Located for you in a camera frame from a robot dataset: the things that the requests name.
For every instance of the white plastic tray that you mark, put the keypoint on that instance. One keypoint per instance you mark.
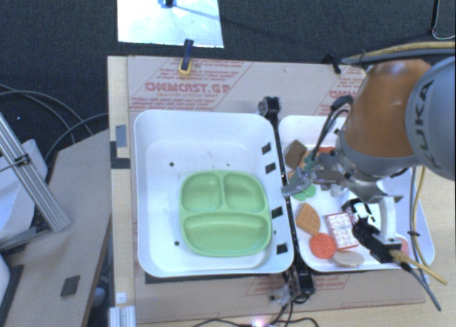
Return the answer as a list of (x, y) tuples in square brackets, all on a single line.
[(160, 190), (360, 263)]

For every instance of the green divided plate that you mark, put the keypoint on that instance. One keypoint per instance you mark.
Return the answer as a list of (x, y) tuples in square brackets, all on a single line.
[(224, 229)]

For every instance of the orange waffle piece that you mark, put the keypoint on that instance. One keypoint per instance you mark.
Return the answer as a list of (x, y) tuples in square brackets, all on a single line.
[(308, 219)]

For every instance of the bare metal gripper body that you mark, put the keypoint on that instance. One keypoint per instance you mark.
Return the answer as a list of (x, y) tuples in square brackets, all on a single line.
[(333, 172)]

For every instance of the beige round biscuit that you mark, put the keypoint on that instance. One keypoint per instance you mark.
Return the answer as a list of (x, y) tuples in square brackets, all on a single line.
[(348, 259)]

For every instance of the black cylinder on white bracket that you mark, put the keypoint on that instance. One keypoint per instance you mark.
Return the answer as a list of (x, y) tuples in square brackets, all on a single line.
[(377, 242)]

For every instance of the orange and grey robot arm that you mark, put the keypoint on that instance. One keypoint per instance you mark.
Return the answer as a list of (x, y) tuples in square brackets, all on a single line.
[(384, 119)]

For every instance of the thin black rod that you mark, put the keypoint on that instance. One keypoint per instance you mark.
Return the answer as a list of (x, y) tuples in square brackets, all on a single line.
[(281, 161)]

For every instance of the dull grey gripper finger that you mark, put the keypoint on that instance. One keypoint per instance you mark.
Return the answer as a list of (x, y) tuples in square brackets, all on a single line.
[(295, 188), (300, 173)]

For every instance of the green round slice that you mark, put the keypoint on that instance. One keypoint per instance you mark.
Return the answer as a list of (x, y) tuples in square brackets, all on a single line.
[(306, 193)]

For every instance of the red and white carton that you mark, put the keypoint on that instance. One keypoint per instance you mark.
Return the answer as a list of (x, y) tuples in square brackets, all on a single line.
[(342, 233)]

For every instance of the brown bread slice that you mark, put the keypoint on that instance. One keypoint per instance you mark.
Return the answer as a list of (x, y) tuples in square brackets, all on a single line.
[(294, 154)]

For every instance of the brown cardboard board red print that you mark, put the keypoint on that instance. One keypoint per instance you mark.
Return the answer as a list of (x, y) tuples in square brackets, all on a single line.
[(199, 83)]

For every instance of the orange round biscuit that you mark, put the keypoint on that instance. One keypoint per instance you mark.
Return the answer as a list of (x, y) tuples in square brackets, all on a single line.
[(322, 246)]

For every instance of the pink round piece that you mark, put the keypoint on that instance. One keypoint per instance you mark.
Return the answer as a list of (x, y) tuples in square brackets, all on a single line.
[(404, 245)]

